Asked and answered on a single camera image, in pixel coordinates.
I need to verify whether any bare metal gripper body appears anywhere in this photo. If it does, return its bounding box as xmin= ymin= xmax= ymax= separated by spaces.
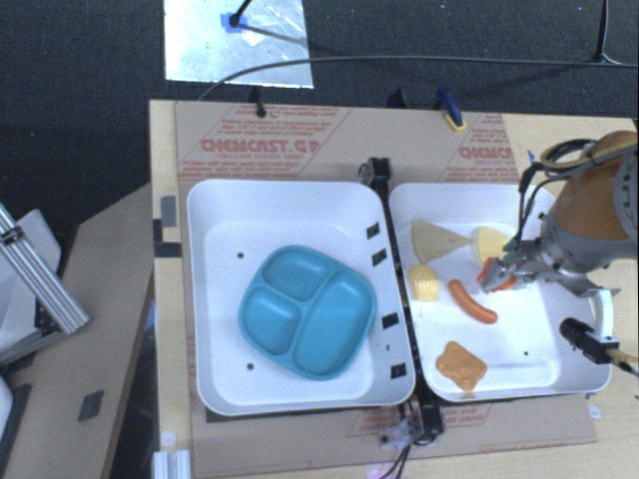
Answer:
xmin=500 ymin=239 xmax=559 ymax=288

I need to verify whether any orange carrot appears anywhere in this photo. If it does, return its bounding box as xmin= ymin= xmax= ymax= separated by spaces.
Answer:
xmin=476 ymin=258 xmax=518 ymax=293

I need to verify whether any pale yellow round toy food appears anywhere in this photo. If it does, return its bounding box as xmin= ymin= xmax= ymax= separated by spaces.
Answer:
xmin=470 ymin=225 xmax=511 ymax=265

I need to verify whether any orange sausage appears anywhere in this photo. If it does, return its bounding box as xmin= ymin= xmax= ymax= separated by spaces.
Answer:
xmin=446 ymin=277 xmax=499 ymax=325

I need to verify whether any white plastic tray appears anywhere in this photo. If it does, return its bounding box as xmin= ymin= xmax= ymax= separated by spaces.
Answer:
xmin=186 ymin=178 xmax=417 ymax=417
xmin=387 ymin=182 xmax=613 ymax=402

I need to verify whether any yellow cupcake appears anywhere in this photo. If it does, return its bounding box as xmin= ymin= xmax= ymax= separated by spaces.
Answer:
xmin=406 ymin=262 xmax=442 ymax=303

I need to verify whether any beige pizza slice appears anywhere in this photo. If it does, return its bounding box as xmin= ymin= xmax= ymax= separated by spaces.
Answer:
xmin=409 ymin=219 xmax=473 ymax=264

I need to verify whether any thin black rod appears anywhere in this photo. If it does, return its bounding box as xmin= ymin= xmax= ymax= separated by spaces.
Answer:
xmin=376 ymin=182 xmax=431 ymax=408

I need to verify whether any brown bread slice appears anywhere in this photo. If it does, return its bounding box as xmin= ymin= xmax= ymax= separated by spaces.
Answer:
xmin=434 ymin=339 xmax=489 ymax=394

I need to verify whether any blue divided plate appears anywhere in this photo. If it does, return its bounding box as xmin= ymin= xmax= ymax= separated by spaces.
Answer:
xmin=237 ymin=244 xmax=377 ymax=382

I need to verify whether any brown cardboard board red print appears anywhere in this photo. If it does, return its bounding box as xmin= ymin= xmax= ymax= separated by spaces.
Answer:
xmin=174 ymin=100 xmax=600 ymax=479

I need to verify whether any black cylinder on white bracket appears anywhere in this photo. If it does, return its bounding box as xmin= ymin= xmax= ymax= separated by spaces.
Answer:
xmin=558 ymin=286 xmax=623 ymax=366

